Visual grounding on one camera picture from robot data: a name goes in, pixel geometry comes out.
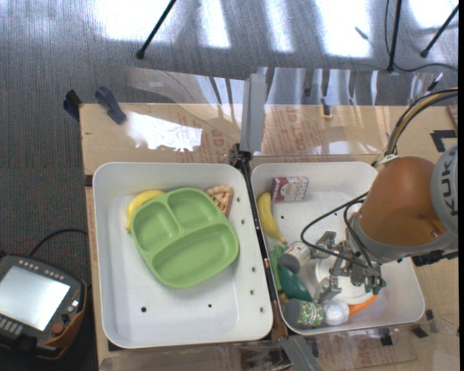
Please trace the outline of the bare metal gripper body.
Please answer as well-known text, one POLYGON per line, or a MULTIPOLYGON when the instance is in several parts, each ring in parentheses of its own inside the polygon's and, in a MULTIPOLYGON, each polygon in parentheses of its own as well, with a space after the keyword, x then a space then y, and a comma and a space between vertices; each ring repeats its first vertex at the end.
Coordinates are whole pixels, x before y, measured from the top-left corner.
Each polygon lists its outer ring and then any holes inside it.
POLYGON ((336 260, 329 269, 329 276, 338 277, 340 287, 342 278, 355 287, 362 286, 365 291, 381 291, 386 287, 380 271, 380 265, 374 263, 368 253, 359 245, 342 241, 333 245, 336 260))

